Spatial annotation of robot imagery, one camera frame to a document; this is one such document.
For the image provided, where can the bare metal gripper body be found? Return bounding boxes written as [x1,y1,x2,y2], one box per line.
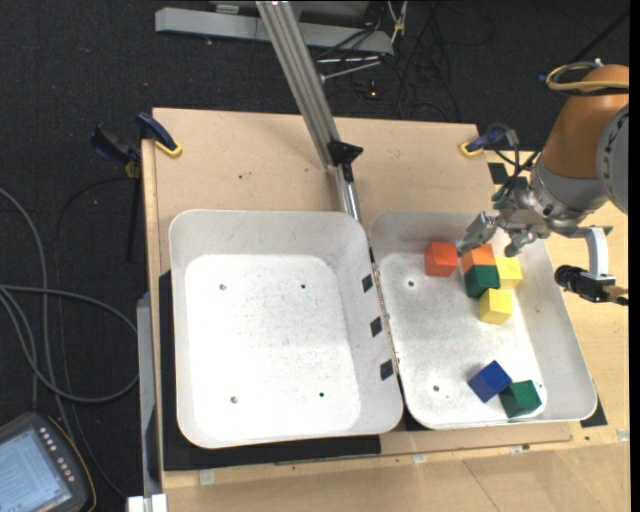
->
[492,187,556,241]

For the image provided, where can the orange cube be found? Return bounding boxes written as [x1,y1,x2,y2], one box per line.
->
[423,241,460,278]
[460,243,497,275]

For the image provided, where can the yellow cube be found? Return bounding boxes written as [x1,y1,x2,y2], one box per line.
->
[477,288,515,326]
[494,256,524,290]

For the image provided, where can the green cube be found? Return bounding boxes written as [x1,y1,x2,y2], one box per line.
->
[463,264,502,300]
[498,379,543,419]

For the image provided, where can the white plastic tray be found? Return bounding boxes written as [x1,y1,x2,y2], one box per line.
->
[168,208,405,450]
[368,210,599,431]

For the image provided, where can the blue cube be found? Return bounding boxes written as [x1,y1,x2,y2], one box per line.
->
[467,359,514,404]

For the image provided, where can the pale wood board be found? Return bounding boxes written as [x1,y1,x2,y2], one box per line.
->
[149,107,575,469]

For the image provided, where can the black cylinder on white bracket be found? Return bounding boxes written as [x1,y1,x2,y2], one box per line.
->
[553,225,622,304]

